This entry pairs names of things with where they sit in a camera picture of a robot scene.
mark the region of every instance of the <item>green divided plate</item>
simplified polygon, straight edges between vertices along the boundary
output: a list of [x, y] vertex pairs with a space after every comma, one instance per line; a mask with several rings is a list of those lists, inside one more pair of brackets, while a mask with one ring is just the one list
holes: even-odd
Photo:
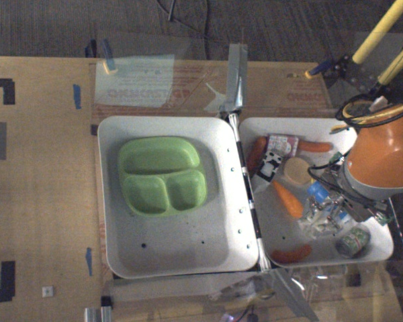
[[170, 216], [201, 207], [206, 178], [197, 149], [184, 138], [138, 138], [118, 154], [122, 193], [143, 216]]

